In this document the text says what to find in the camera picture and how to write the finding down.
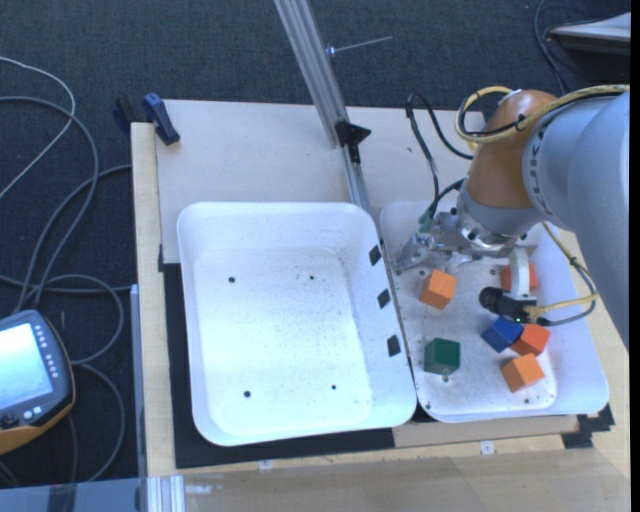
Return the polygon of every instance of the screen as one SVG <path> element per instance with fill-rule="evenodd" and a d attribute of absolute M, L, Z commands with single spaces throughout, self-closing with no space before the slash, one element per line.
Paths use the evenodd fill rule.
<path fill-rule="evenodd" d="M 0 331 L 0 410 L 52 391 L 31 325 Z"/>

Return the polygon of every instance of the green cube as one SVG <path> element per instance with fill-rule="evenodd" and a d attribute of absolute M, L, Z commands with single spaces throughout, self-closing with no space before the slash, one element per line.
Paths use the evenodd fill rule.
<path fill-rule="evenodd" d="M 460 343 L 434 338 L 424 350 L 424 371 L 451 375 L 460 368 Z"/>

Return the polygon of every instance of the cube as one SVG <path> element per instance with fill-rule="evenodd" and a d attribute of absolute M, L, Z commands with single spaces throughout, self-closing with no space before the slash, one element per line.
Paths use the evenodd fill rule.
<path fill-rule="evenodd" d="M 500 282 L 503 290 L 511 291 L 511 266 L 507 265 L 500 272 Z M 529 263 L 529 290 L 538 286 L 538 278 L 536 276 L 536 268 L 533 263 Z"/>
<path fill-rule="evenodd" d="M 512 359 L 500 371 L 512 393 L 544 379 L 544 371 L 533 354 Z"/>
<path fill-rule="evenodd" d="M 523 330 L 521 324 L 499 316 L 480 336 L 496 352 L 502 352 L 520 337 Z"/>
<path fill-rule="evenodd" d="M 434 308 L 444 309 L 453 298 L 457 282 L 455 276 L 434 269 L 422 283 L 420 301 Z"/>
<path fill-rule="evenodd" d="M 424 349 L 424 371 L 451 375 L 460 368 L 460 343 L 434 338 Z"/>
<path fill-rule="evenodd" d="M 551 331 L 538 324 L 526 324 L 520 337 L 511 345 L 521 356 L 533 354 L 539 356 L 544 351 Z"/>

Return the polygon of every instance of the black corner bracket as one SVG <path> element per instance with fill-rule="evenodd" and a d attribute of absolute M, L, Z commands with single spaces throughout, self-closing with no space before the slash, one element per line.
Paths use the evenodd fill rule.
<path fill-rule="evenodd" d="M 338 121 L 336 123 L 336 135 L 340 146 L 344 147 L 345 144 L 349 148 L 349 157 L 354 164 L 360 163 L 360 152 L 358 151 L 358 144 L 366 139 L 371 134 L 371 130 L 362 128 L 348 121 Z"/>
<path fill-rule="evenodd" d="M 615 425 L 611 407 L 607 404 L 598 416 L 589 417 L 586 414 L 578 415 L 578 431 L 562 434 L 564 447 L 569 448 L 593 448 L 591 437 L 593 432 L 609 432 Z"/>

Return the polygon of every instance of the red-orange cube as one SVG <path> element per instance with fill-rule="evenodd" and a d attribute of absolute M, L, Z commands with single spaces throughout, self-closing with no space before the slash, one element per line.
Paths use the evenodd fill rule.
<path fill-rule="evenodd" d="M 512 359 L 500 371 L 512 393 L 544 379 L 544 371 L 533 354 Z"/>
<path fill-rule="evenodd" d="M 422 283 L 420 301 L 434 308 L 444 309 L 453 299 L 457 282 L 455 276 L 434 269 Z"/>
<path fill-rule="evenodd" d="M 508 292 L 511 291 L 511 266 L 507 265 L 500 272 L 500 282 L 502 283 L 502 289 Z M 538 278 L 536 277 L 536 268 L 533 263 L 529 263 L 529 289 L 538 286 Z"/>
<path fill-rule="evenodd" d="M 511 349 L 521 356 L 533 354 L 539 356 L 547 346 L 551 331 L 538 324 L 526 324 L 520 337 L 511 344 Z"/>

